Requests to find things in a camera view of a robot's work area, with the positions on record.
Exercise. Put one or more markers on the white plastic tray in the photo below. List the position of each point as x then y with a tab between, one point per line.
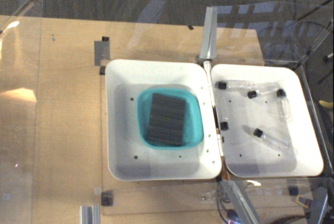
250	163
122	123

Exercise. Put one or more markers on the dark grey ribbed block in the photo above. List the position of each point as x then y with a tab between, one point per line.
165	119

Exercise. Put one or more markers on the thin black and white rod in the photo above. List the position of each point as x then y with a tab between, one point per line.
208	66

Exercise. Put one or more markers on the teal plastic bowl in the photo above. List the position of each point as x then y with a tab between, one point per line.
194	118

